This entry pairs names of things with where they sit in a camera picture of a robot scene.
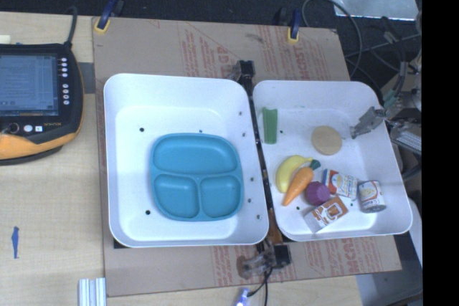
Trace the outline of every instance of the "screen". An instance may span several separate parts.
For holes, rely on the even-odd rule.
[[[0,55],[0,116],[26,115],[59,115],[54,55]]]

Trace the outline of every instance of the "orange carrot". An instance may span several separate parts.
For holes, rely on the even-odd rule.
[[[313,180],[314,172],[311,167],[302,167],[294,175],[292,182],[288,186],[282,205],[287,206],[294,198],[301,194]]]

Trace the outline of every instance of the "white tray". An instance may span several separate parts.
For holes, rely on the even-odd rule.
[[[380,108],[374,91],[360,82],[263,81],[255,86],[253,99],[270,180],[275,217],[280,230],[294,241],[401,234],[412,223],[412,212],[387,129],[381,124],[370,133],[351,138],[349,128],[371,107]],[[276,144],[263,141],[262,108],[278,109]],[[330,125],[343,138],[341,150],[333,156],[320,154],[311,134],[319,125]],[[300,195],[288,206],[275,185],[275,172],[288,156],[299,154],[321,162],[314,181],[322,171],[335,171],[360,180],[378,180],[387,208],[377,213],[361,211],[359,199],[343,202],[349,213],[316,234],[303,219],[313,207]]]
[[[262,241],[268,212],[247,93],[231,80],[119,74],[104,87],[108,208],[127,247],[243,245]],[[154,142],[169,133],[227,139],[239,153],[241,209],[219,221],[178,221],[155,206],[148,174]]]

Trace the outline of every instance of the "purple vegetable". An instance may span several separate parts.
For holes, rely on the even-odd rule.
[[[306,200],[314,206],[320,206],[330,199],[330,190],[319,181],[313,181],[306,188]]]

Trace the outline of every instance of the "small carton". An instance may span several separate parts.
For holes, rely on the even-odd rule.
[[[356,200],[357,198],[359,179],[354,176],[344,175],[327,168],[323,170],[322,182],[328,187],[331,194],[347,196],[351,200]]]
[[[321,230],[323,227],[334,223],[349,210],[339,196],[334,196],[326,203],[318,206],[304,216],[306,224],[313,233]]]

